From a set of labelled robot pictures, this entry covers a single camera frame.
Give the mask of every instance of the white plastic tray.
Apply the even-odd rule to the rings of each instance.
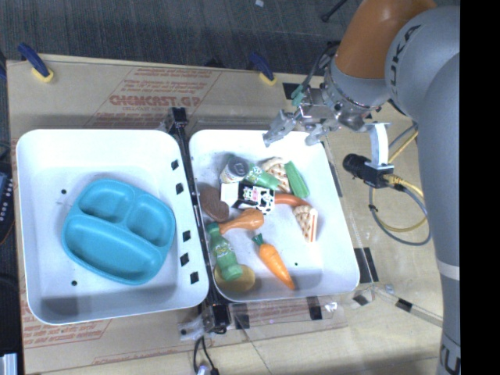
[[[291,132],[266,148],[262,135],[260,130],[200,130],[195,133],[189,142],[189,149],[198,190],[206,185],[220,186],[219,174],[230,154],[254,163],[272,157],[291,160],[310,190],[306,200],[319,212],[316,242],[308,244],[303,240],[288,205],[277,205],[272,213],[266,215],[264,225],[258,230],[229,230],[224,236],[233,245],[238,262],[254,270],[256,282],[250,291],[220,290],[220,293],[234,302],[252,302],[352,291],[359,283],[359,268],[323,146],[307,146],[307,133]],[[230,213],[234,218],[241,211],[230,209]],[[213,222],[206,214],[203,216],[205,225]],[[256,245],[251,239],[257,233],[262,233],[264,241],[277,247],[295,282],[294,291],[276,279],[260,262]]]
[[[157,130],[32,130],[19,139],[16,157],[27,301],[40,321],[102,320],[203,301],[208,275],[179,146],[171,136]],[[84,187],[103,177],[141,188],[174,212],[172,247],[146,284],[100,277],[63,251],[66,214]]]

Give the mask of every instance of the orange carrot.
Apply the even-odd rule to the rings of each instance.
[[[310,205],[306,200],[291,195],[289,193],[276,193],[274,195],[274,204],[288,204],[292,207],[299,207],[300,205]]]
[[[265,243],[262,234],[258,234],[252,240],[259,246],[259,257],[266,267],[291,290],[294,290],[294,281],[291,279],[287,267],[284,265],[276,248],[269,243]]]

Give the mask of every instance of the table surface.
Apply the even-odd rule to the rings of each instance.
[[[279,73],[271,87],[252,71],[41,57],[55,74],[48,84],[33,76],[28,62],[7,66],[15,179],[15,146],[29,130],[123,129],[131,123],[152,129],[171,106],[186,108],[188,135],[206,128],[266,129],[280,109],[292,110],[284,84],[304,79]],[[311,85],[321,81],[314,77]],[[389,104],[373,119],[391,124],[389,141],[411,125]],[[274,303],[250,305],[250,328],[232,325],[224,335],[207,335],[209,354],[221,373],[432,373],[442,315],[432,240],[420,247],[404,245],[375,223],[368,187],[341,166],[349,153],[371,156],[367,134],[340,130],[324,137],[323,144],[353,248],[361,253],[360,262],[370,262],[373,280],[362,278],[352,293],[320,296],[322,320],[308,318],[303,300],[286,309]],[[396,174],[420,186],[415,142],[394,165]],[[375,197],[380,217],[394,227],[408,227],[422,218],[417,204],[404,194],[384,189]],[[18,207],[17,193],[15,202]],[[418,242],[427,233],[424,224],[398,236]],[[182,339],[178,325],[193,320],[196,308],[61,327],[39,322],[27,306],[19,221],[16,234],[26,373],[165,373],[167,368],[171,374],[192,373],[194,341]]]

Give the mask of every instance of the brown cookie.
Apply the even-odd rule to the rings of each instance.
[[[216,222],[229,219],[229,206],[220,201],[219,189],[212,186],[204,187],[200,192],[200,204],[206,215]]]

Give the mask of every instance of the blue plate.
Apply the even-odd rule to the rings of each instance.
[[[78,196],[62,227],[75,262],[103,277],[138,285],[161,269],[175,234],[172,209],[130,184],[100,179]]]

